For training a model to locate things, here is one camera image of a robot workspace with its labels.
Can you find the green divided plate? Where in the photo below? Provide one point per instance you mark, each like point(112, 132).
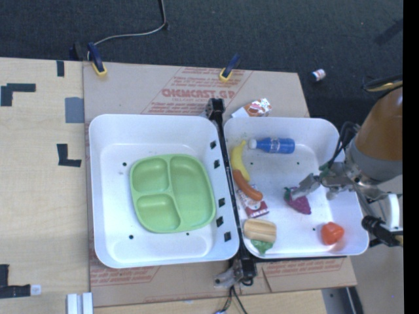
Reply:
point(183, 188)

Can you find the black cylinder on white bracket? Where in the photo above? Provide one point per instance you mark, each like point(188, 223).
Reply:
point(379, 227)

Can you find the orange sausage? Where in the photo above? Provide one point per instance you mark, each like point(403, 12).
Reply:
point(247, 186)

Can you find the tan hot dog bun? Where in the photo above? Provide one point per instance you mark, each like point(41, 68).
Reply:
point(260, 229)

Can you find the white plastic tray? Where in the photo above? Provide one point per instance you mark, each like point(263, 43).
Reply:
point(111, 182)
point(288, 172)

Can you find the yellow banana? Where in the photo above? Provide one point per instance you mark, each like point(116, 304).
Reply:
point(238, 162)

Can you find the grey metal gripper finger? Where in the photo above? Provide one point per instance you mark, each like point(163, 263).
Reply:
point(334, 194)
point(304, 186)

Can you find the blue bottle white cap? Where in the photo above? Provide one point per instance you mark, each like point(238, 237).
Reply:
point(276, 145)

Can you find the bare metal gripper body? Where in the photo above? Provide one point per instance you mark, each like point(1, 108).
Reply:
point(340, 175)

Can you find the red and white packet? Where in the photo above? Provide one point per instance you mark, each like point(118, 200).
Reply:
point(257, 208)

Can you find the orange and white carton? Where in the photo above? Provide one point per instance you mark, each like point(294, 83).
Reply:
point(257, 108)

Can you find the small white can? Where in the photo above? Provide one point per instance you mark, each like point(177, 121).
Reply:
point(318, 75)

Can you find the green lettuce leaf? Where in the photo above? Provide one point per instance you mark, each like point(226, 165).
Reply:
point(262, 246)

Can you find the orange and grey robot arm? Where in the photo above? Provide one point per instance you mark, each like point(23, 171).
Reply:
point(379, 132)

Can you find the brown cardboard board red print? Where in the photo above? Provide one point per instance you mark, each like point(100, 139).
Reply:
point(124, 90)

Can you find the orange bell pepper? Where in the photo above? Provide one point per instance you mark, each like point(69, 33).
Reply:
point(331, 233)

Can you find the thin black and white rod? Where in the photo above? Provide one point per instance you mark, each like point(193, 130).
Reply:
point(226, 162)

